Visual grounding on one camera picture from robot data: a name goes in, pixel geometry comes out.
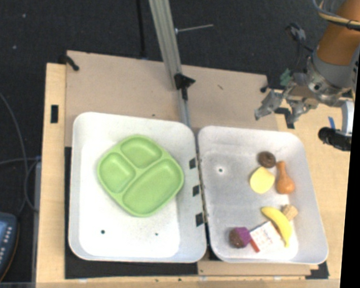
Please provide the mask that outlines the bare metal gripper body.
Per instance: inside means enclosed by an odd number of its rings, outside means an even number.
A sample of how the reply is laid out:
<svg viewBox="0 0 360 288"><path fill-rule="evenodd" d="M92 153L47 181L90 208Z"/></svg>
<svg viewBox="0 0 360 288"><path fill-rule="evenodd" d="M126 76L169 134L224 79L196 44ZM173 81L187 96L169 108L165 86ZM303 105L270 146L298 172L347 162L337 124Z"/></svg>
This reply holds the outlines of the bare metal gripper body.
<svg viewBox="0 0 360 288"><path fill-rule="evenodd" d="M350 87L334 86L318 74L295 72L283 91L289 101L303 101L305 104L324 104L339 107L341 98L350 94Z"/></svg>

